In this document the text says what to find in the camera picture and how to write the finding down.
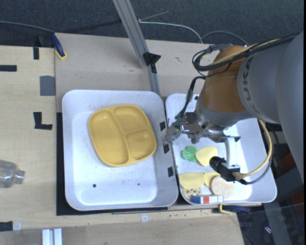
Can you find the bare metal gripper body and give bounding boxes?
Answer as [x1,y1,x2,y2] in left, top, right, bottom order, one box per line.
[180,112,226,143]

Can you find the green ridged toy vegetable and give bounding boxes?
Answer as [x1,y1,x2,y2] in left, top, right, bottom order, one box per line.
[181,145,198,162]

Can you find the yellow flat toy chip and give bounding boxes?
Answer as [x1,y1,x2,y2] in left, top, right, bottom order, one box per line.
[178,172,205,190]
[203,171,221,188]

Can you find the brown speckled bread slice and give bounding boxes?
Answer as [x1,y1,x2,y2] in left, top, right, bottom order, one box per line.
[181,185,202,198]

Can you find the yellow divided plate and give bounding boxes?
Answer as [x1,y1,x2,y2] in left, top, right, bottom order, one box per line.
[88,104,158,168]

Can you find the beige round biscuit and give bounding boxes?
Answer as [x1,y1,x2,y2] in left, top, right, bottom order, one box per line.
[210,175,235,200]

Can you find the white plastic tray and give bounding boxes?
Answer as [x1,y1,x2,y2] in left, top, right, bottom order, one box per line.
[165,93,278,206]
[62,89,180,211]

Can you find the pale wood board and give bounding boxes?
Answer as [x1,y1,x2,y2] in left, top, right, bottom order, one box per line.
[55,32,265,215]

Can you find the clear plastic bottle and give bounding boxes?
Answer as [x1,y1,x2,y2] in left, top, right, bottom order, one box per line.
[0,157,26,189]

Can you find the black cylinder on white bracket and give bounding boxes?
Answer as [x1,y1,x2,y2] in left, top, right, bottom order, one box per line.
[209,128,242,182]

